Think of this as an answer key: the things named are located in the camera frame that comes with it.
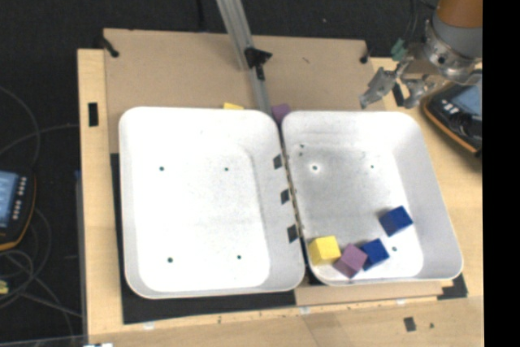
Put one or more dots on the purple cube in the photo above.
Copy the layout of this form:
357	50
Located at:
351	259
280	111

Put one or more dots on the blue cube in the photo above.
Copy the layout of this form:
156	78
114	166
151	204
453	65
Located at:
395	220
375	252

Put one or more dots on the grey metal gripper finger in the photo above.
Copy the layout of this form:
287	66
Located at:
416	91
375	87

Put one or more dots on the white plastic tray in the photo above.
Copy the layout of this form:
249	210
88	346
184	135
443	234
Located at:
349	191
203	207

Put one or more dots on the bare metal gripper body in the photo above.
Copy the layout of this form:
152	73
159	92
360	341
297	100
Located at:
445	63

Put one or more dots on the brown cardboard board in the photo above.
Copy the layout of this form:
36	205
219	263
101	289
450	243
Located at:
178	69

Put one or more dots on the yellow cube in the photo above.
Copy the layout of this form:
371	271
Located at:
232	106
324	250

